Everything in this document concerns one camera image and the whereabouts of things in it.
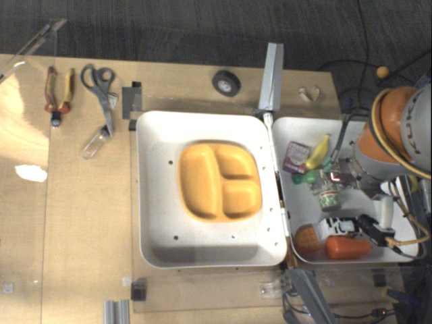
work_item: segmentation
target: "white plastic tray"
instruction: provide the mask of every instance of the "white plastic tray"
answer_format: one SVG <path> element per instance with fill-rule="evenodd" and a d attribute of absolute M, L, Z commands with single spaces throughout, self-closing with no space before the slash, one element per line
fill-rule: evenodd
<path fill-rule="evenodd" d="M 349 157 L 350 141 L 355 141 L 365 123 L 352 121 L 348 125 L 340 157 Z M 301 117 L 282 117 L 273 125 L 273 137 L 279 168 L 284 161 L 285 152 L 289 142 L 299 142 L 313 148 L 326 133 L 331 134 L 329 139 L 329 152 L 333 150 L 339 136 L 341 121 L 327 119 L 309 119 Z M 375 201 L 369 199 L 360 190 L 348 189 L 341 191 L 342 209 L 333 213 L 324 213 L 320 210 L 318 200 L 312 195 L 308 185 L 295 185 L 290 173 L 281 170 L 281 182 L 286 208 L 290 212 L 290 235 L 294 238 L 298 228 L 308 223 L 318 223 L 326 217 L 357 217 L 363 213 L 376 219 L 379 218 L 380 207 Z M 394 218 L 392 227 L 396 231 L 398 240 L 415 239 L 414 231 L 406 218 L 403 218 L 401 210 L 394 205 Z M 418 245 L 402 246 L 403 252 L 409 255 L 418 254 Z M 340 264 L 340 263 L 401 263 L 411 259 L 400 256 L 389 248 L 373 245 L 368 255 L 351 261 L 333 261 L 327 258 L 325 251 L 315 252 L 300 259 L 307 263 Z"/>
<path fill-rule="evenodd" d="M 178 157 L 197 142 L 243 146 L 259 170 L 263 205 L 249 219 L 201 222 L 182 207 Z M 150 111 L 137 122 L 140 250 L 160 268 L 272 266 L 287 250 L 269 138 L 250 116 Z"/>

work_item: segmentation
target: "wheel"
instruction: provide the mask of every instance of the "wheel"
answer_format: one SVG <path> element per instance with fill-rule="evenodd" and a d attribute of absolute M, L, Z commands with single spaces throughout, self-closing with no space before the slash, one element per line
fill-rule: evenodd
<path fill-rule="evenodd" d="M 217 92 L 227 97 L 236 96 L 240 90 L 239 79 L 228 71 L 219 71 L 211 81 Z"/>

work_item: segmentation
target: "dark gray floor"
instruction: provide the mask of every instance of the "dark gray floor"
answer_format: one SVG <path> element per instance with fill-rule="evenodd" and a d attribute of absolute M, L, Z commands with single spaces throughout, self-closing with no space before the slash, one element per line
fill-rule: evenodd
<path fill-rule="evenodd" d="M 67 18 L 59 56 L 263 67 L 266 44 L 285 45 L 285 68 L 365 60 L 356 0 L 0 0 L 0 52 L 16 52 L 50 18 Z M 431 47 L 431 0 L 360 0 L 370 62 L 395 69 Z M 430 54 L 403 74 L 412 81 Z M 361 64 L 327 68 L 337 89 L 358 86 Z M 362 104 L 379 91 L 367 71 Z M 390 80 L 387 85 L 407 84 Z M 355 98 L 356 90 L 348 92 Z"/>

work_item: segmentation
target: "pliers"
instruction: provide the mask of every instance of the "pliers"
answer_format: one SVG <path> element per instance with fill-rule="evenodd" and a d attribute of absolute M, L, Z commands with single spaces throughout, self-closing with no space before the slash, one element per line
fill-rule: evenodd
<path fill-rule="evenodd" d="M 51 125 L 54 128 L 60 126 L 61 114 L 67 114 L 70 112 L 69 103 L 72 100 L 72 95 L 74 93 L 74 70 L 70 69 L 66 74 L 66 88 L 65 96 L 60 103 L 60 106 L 56 106 L 54 98 L 54 81 L 57 73 L 53 66 L 48 68 L 47 82 L 45 83 L 45 100 L 47 104 L 45 105 L 45 111 L 51 114 Z"/>

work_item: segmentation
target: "orange divided tray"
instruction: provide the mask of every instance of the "orange divided tray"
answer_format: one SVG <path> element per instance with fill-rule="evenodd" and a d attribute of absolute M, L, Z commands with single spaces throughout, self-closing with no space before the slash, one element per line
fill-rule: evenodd
<path fill-rule="evenodd" d="M 183 207 L 200 221 L 239 221 L 252 217 L 261 208 L 257 164 L 240 146 L 188 146 L 179 158 L 178 182 Z"/>

